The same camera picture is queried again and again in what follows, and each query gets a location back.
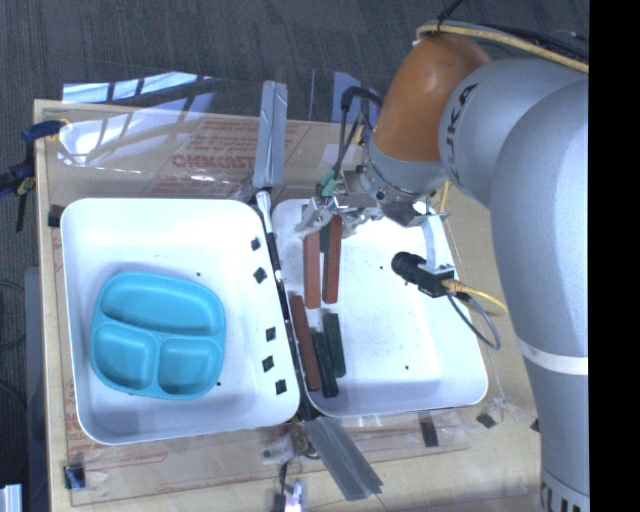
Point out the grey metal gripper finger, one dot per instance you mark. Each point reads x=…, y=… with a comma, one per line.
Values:
x=357, y=218
x=315, y=215

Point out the dark green rectangular stick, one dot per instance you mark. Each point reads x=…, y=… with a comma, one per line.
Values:
x=334, y=345
x=325, y=240
x=325, y=367

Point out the white plastic tray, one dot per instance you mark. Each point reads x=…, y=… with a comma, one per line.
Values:
x=165, y=230
x=400, y=340

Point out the brown rectangular stick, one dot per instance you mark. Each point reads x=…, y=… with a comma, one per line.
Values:
x=331, y=270
x=306, y=345
x=312, y=270

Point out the brown cardboard board red print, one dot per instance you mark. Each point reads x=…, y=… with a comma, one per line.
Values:
x=200, y=465

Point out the black cylinder on white bracket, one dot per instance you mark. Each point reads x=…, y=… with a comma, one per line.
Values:
x=430, y=280

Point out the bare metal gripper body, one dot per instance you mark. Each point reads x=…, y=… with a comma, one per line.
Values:
x=360, y=192

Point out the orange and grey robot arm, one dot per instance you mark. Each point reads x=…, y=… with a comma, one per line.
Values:
x=530, y=165

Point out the blue divided plate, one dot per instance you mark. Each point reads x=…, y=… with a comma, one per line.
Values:
x=155, y=330

